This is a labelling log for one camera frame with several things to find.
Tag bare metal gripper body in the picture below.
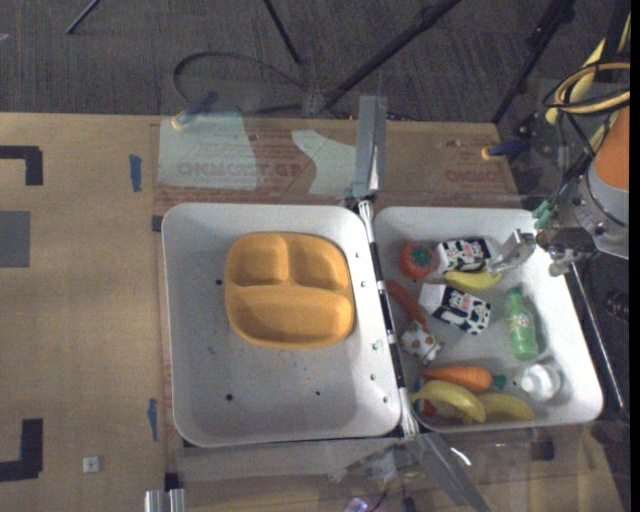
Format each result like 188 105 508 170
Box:
534 183 630 261

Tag cow print carton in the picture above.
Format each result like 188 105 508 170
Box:
418 282 493 337
435 237 501 275

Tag yellow banana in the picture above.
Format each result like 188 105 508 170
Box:
443 269 503 293
477 392 536 423
409 379 487 425

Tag white plastic tray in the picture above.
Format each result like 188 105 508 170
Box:
160 202 404 449
372 205 605 434

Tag green bottle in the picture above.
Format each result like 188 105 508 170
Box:
505 286 541 362

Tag red tomato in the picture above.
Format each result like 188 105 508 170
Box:
398 241 437 280

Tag clear plastic bottle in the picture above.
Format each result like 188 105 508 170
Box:
514 362 564 402

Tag red sausage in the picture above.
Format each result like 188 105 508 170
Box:
384 278 429 327

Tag brown cardboard board, red print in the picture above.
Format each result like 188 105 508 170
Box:
149 115 551 494

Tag white can with orange print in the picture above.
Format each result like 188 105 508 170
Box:
399 320 444 366

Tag orange carrot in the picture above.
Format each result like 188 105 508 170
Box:
422 365 508 394

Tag thin black and white rod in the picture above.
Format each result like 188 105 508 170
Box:
356 198 420 439

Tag orange divided plate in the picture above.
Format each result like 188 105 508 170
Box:
223 231 357 350

